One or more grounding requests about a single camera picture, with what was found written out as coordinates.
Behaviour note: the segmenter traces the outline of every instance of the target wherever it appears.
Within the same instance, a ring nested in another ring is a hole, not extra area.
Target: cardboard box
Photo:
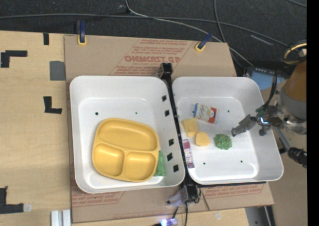
[[[173,214],[165,199],[179,187],[88,194],[74,180],[70,82],[81,75],[153,76],[163,62],[173,65],[172,79],[181,76],[236,76],[226,43],[208,42],[202,52],[198,41],[87,36],[80,46],[76,35],[64,36],[68,131],[71,168],[72,221],[91,222]],[[189,212],[273,204],[268,183],[201,188],[202,198]]]

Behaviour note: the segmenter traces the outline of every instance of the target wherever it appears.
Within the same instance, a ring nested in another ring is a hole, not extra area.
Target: white plastic tray
[[[194,168],[191,178],[203,185],[273,181],[283,174],[283,165],[272,131],[260,136],[261,128],[232,137],[231,129],[246,115],[255,116],[263,104],[257,84],[246,77],[180,77],[173,82],[181,136],[187,139],[181,122],[193,117],[196,103],[218,109],[217,123],[197,120],[199,131],[206,132],[211,143],[200,147],[189,138]],[[226,134],[232,139],[229,150],[215,146],[214,136]]]
[[[185,169],[167,87],[162,80],[156,77],[81,76],[72,80],[70,98],[75,179],[84,192],[168,187],[183,181]],[[141,122],[157,132],[166,176],[133,183],[105,177],[95,170],[92,163],[94,134],[102,120],[112,117]]]

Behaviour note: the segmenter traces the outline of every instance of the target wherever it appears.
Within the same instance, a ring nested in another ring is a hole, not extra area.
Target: yellow plate
[[[109,118],[95,133],[92,161],[102,175],[130,182],[153,176],[159,158],[159,137],[148,125]]]

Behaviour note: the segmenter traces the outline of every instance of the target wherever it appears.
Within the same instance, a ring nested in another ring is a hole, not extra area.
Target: yellow sponge
[[[209,136],[206,132],[199,132],[196,134],[195,144],[199,146],[207,146],[210,144]]]
[[[181,124],[183,125],[188,137],[193,137],[198,133],[198,126],[195,118],[184,120]]]

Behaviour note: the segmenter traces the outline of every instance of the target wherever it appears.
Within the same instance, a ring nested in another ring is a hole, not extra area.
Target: yellow clip
[[[80,46],[85,46],[85,45],[86,45],[86,37],[85,37],[85,39],[84,39],[84,43],[81,43],[80,35],[78,35],[78,44],[79,44]]]
[[[201,42],[199,42],[199,43],[195,46],[196,52],[199,52],[199,53],[200,53],[202,50],[204,50],[204,48],[206,47],[206,45],[204,45],[201,49],[199,49],[198,46],[199,46],[200,43],[201,43]]]

